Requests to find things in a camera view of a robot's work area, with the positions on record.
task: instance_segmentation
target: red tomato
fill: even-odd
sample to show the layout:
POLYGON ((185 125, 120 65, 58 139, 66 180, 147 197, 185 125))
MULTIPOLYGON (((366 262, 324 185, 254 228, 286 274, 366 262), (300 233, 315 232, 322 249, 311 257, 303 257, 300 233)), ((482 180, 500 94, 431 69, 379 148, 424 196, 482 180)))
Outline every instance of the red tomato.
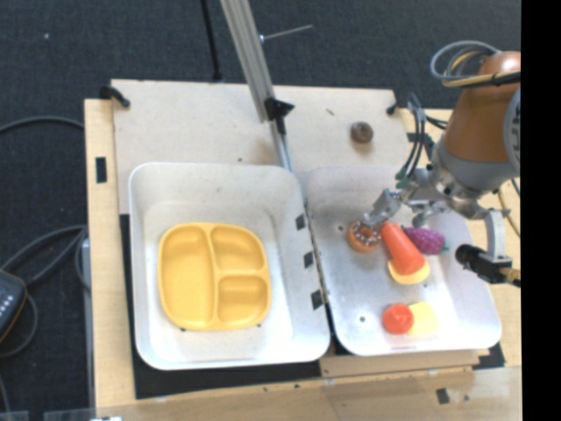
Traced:
POLYGON ((390 305, 382 314, 382 324, 393 334, 406 333, 415 322, 411 309, 402 303, 390 305))

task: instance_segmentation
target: wooden table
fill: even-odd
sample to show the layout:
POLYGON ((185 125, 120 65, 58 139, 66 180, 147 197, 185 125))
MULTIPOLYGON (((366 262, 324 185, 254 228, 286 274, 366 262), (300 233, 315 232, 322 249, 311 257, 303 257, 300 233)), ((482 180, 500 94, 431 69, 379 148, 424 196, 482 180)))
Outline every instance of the wooden table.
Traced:
MULTIPOLYGON (((289 91, 298 89, 302 90, 280 87, 279 94, 284 91, 290 94, 289 91)), ((349 101, 354 101, 353 98, 356 99, 361 92, 368 96, 368 92, 376 91, 329 89, 329 92, 334 96, 347 96, 349 101)), ((306 95, 313 98, 313 92, 306 95)), ((185 410, 188 410, 189 419, 259 419, 264 415, 267 419, 283 420, 310 417, 363 419, 361 416, 374 410, 374 407, 380 409, 380 401, 386 401, 386 419, 392 419, 391 413, 399 418, 402 403, 397 401, 405 398, 406 406, 419 410, 420 416, 423 410, 427 416, 434 413, 432 410, 446 410, 447 416, 454 419, 455 410, 464 413, 484 410, 487 419, 507 419, 509 415, 517 419, 522 403, 520 290, 506 284, 491 288, 502 322, 501 348, 506 359, 504 368, 472 371, 471 366, 479 362, 478 356, 487 351, 428 353, 423 356, 422 364, 414 354, 396 359, 336 356, 329 352, 320 361, 323 376, 318 379, 137 400, 119 228, 114 116, 120 108, 110 100, 90 99, 85 101, 84 110, 94 383, 99 416, 113 414, 123 417, 130 415, 134 419, 184 419, 185 410), (106 170, 106 176, 101 180, 98 174, 99 158, 103 158, 106 170), (489 386, 503 389, 491 401, 489 386), (440 394, 437 392, 442 389, 447 389, 448 403, 442 402, 442 391, 440 394)), ((450 111, 429 111, 429 114, 447 119, 450 111)), ((399 110, 397 117, 401 118, 405 131, 412 132, 412 117, 409 113, 399 110)), ((433 139, 440 135, 438 130, 431 128, 429 133, 433 139)), ((509 183, 503 187, 503 200, 512 209, 513 219, 519 224, 519 198, 509 183)), ((498 197, 486 196, 483 205, 498 207, 498 197)), ((470 222, 469 226, 474 243, 485 247, 485 226, 476 222, 470 222)), ((520 240, 509 225, 507 233, 507 254, 513 257, 514 266, 520 267, 520 240)))

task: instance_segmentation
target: orange divided plate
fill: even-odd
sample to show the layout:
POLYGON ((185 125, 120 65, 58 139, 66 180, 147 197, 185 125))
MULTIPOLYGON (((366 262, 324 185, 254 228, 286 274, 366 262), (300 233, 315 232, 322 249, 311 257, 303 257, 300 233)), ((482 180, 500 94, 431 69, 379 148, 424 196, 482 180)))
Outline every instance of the orange divided plate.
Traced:
POLYGON ((265 249, 236 225, 191 223, 167 231, 158 286, 166 315, 187 330, 242 329, 260 323, 271 307, 265 249))

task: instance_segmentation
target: black floor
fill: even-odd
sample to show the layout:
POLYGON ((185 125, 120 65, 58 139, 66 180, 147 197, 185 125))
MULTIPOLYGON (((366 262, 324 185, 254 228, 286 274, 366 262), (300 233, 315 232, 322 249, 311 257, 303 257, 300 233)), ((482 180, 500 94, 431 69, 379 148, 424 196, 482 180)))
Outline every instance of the black floor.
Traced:
MULTIPOLYGON (((250 2, 264 35, 314 26, 266 41, 275 84, 414 91, 426 107, 451 108, 458 93, 430 76, 433 53, 457 40, 521 48, 522 0, 250 2)), ((220 71, 242 82, 218 0, 209 0, 209 12, 220 71)), ((0 130, 37 116, 81 123, 84 98, 112 78, 209 81, 213 73, 199 0, 0 0, 0 130)), ((0 131, 0 266, 47 232, 85 224, 85 189, 80 128, 38 122, 0 131)), ((31 278, 73 235, 13 273, 31 278)), ((82 292, 70 254, 30 288, 39 308, 33 342, 0 359, 11 408, 33 420, 89 404, 82 292)), ((31 328, 26 308, 0 353, 31 328)))

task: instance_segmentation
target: white tray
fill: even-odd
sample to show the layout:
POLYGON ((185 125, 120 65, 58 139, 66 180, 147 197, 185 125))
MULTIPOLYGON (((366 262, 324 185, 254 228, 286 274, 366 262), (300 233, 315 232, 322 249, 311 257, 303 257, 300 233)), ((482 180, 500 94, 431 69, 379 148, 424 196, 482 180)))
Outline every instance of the white tray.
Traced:
POLYGON ((131 260, 136 345, 158 369, 239 367, 316 360, 327 350, 325 308, 300 183, 283 168, 238 164, 147 163, 130 179, 131 260), (162 234, 182 223, 241 225, 266 250, 272 302, 259 325, 190 332, 161 308, 157 258, 162 234))
MULTIPOLYGON (((341 344, 357 355, 484 349, 501 336, 501 321, 486 282, 464 270, 454 253, 471 244, 467 223, 456 213, 430 219, 427 227, 441 232, 448 251, 427 255, 430 277, 404 286, 387 272, 387 249, 358 253, 346 241, 349 224, 373 208, 385 188, 394 189, 397 168, 327 167, 312 171, 306 181, 311 225, 320 269, 341 344), (425 301, 435 311, 440 328, 429 337, 392 335, 381 325, 391 303, 425 301)), ((403 206, 391 220, 411 226, 413 213, 403 206)))

